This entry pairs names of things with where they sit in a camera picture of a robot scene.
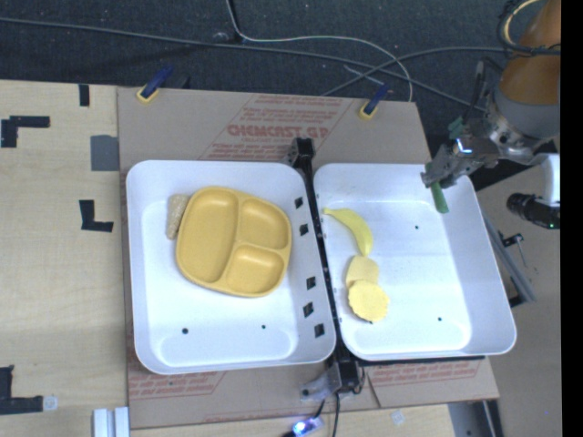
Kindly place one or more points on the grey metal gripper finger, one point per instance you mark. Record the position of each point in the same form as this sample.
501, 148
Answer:
457, 171
436, 165

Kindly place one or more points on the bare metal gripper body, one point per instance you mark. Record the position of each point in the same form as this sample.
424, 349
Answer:
496, 146

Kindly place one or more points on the green toy vegetable stalk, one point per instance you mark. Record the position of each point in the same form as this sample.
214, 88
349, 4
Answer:
440, 200

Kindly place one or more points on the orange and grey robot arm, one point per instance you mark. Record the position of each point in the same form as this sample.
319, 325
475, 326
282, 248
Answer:
533, 80

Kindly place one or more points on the yellow banana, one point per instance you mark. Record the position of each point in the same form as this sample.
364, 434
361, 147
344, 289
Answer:
357, 230

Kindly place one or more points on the white plastic tray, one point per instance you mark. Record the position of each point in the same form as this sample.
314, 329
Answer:
218, 330
423, 280

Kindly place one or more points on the yellow smooth round slice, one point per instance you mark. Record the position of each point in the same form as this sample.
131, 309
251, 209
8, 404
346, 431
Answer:
361, 269

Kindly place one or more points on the yellow wavy-edged round slice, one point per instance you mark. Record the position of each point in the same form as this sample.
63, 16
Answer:
368, 302

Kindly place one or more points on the yellow divided plate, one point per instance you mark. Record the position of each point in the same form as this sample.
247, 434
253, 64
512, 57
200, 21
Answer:
228, 244

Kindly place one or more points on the brown cardboard board, red print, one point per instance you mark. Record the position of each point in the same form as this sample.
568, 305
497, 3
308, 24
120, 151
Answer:
182, 125

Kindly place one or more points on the black cylinder on white bracket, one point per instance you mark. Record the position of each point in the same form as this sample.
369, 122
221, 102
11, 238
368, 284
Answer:
535, 210

